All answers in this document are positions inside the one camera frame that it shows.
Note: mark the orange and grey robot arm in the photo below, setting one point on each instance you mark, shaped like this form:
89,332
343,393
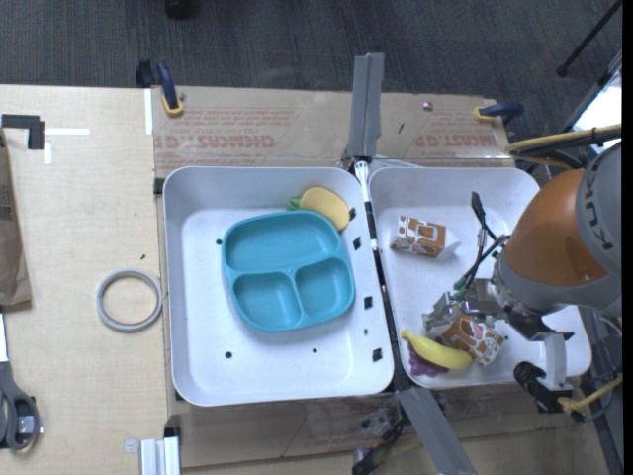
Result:
549,235

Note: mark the black cylinder on white bracket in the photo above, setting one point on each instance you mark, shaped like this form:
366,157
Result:
554,364

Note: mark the white plastic tray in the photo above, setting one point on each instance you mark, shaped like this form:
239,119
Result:
207,364
425,285

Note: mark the white tape roll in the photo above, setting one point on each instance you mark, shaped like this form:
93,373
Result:
105,314

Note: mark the orange and white carton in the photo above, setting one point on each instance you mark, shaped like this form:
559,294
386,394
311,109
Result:
477,342
420,235

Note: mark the yellow banana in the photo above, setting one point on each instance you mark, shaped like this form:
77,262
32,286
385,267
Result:
440,354

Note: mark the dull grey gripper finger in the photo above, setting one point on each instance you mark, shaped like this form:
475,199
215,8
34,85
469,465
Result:
433,320
449,304

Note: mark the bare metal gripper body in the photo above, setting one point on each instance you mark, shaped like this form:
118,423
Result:
487,299

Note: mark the yellow toy pineapple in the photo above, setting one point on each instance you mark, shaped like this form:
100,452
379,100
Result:
326,205

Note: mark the blue divided plate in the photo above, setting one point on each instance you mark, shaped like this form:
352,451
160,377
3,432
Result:
277,245

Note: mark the brown paper bag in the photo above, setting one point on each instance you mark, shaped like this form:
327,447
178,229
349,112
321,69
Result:
10,245

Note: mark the grey scissors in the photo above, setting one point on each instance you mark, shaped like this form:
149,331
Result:
15,413

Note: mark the brown cardboard board red print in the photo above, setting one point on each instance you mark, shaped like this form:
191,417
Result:
297,131

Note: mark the black round object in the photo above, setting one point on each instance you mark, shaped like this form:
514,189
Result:
178,4

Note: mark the purple grapes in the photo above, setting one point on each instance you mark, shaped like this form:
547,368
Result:
423,365

